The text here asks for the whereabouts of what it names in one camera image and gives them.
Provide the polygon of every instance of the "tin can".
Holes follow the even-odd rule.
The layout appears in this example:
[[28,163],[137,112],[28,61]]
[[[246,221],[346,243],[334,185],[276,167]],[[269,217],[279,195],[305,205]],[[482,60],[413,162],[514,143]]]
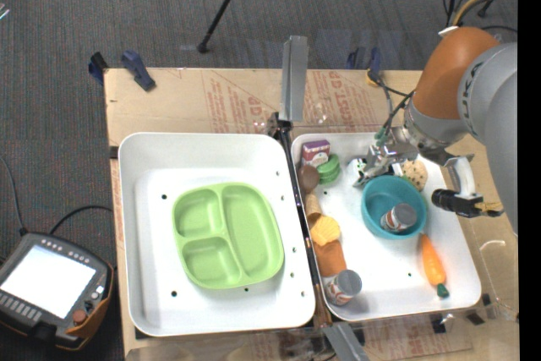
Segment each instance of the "tin can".
[[399,203],[381,216],[380,225],[389,232],[401,232],[413,226],[417,212],[408,203]]
[[361,292],[362,286],[361,277],[357,272],[344,270],[325,284],[325,296],[330,303],[344,305]]

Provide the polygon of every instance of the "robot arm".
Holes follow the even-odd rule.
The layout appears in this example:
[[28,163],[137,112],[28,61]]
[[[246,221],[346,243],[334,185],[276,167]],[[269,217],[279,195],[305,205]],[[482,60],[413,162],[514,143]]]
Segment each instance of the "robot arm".
[[[435,205],[463,216],[517,221],[517,44],[500,44],[484,30],[450,28],[435,48],[404,110],[404,122],[383,143],[371,145],[364,179],[388,172],[417,154],[450,170],[458,191],[436,190]],[[486,146],[490,171],[504,209],[484,204],[475,192],[469,160],[445,148],[471,134]]]

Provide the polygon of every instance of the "white tray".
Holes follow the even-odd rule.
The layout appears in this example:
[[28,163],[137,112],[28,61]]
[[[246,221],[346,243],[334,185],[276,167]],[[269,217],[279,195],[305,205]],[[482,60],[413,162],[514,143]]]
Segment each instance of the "white tray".
[[[293,328],[312,318],[305,241],[286,154],[276,140],[262,134],[137,133],[123,141],[118,158],[128,309],[137,328],[150,336],[181,336]],[[249,183],[270,202],[284,264],[269,280],[205,289],[183,269],[172,232],[173,202],[185,191],[221,182]]]
[[328,185],[318,185],[315,193],[321,210],[340,224],[341,243],[347,267],[362,279],[361,293],[349,303],[329,310],[347,321],[372,320],[431,311],[463,309],[477,303],[481,282],[462,233],[458,216],[432,205],[435,189],[445,189],[440,167],[420,158],[429,172],[422,192],[429,205],[424,231],[436,248],[447,274],[445,286],[450,297],[441,299],[424,275],[419,254],[419,236],[403,240],[377,238],[361,217],[362,189],[353,187],[357,176],[348,166],[353,158],[366,156],[374,133],[303,134],[292,143],[292,159],[299,167],[303,144],[327,139],[331,153],[340,159],[341,174]]

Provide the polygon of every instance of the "wooden table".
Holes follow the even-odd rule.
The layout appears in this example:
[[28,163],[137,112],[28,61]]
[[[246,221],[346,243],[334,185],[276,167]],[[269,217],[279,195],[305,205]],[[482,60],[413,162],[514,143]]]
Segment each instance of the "wooden table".
[[[148,92],[135,83],[127,69],[112,68],[104,72],[126,359],[157,359],[159,356],[179,360],[211,359],[213,356],[229,361],[289,359],[283,350],[284,338],[297,338],[300,342],[306,338],[295,336],[295,330],[195,339],[137,337],[127,302],[116,159],[118,146],[128,135],[143,131],[263,134],[266,122],[273,112],[279,112],[281,103],[280,69],[148,70],[156,82],[156,88]],[[391,88],[405,93],[414,89],[419,76],[420,71],[383,72],[385,82]],[[393,96],[395,104],[400,99],[400,96]],[[382,89],[368,83],[365,71],[309,70],[304,118],[302,123],[294,125],[292,138],[310,132],[373,132],[385,121],[386,114],[385,95]],[[486,201],[499,200],[483,145],[468,136],[448,151],[455,155],[473,153],[472,168],[478,192]],[[446,172],[444,178],[451,186]],[[413,357],[450,361],[519,359],[519,325],[515,321],[518,312],[518,245],[511,225],[505,215],[495,219],[461,218],[461,225],[478,268],[484,299],[467,312],[447,317],[444,336],[433,330],[422,330],[424,325],[415,322],[418,318],[360,324],[367,337],[364,349],[371,360]],[[418,328],[417,334],[412,332],[412,323]],[[317,336],[321,331],[312,329],[298,333]]]

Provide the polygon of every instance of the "teal bowl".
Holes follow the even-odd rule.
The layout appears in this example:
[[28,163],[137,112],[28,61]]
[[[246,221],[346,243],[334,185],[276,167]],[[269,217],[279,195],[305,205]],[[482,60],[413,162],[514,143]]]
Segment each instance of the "teal bowl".
[[[380,225],[381,216],[399,203],[408,203],[417,212],[417,221],[401,232],[388,232]],[[361,214],[366,227],[385,239],[411,238],[424,229],[426,204],[423,196],[406,179],[383,175],[369,180],[363,188]]]

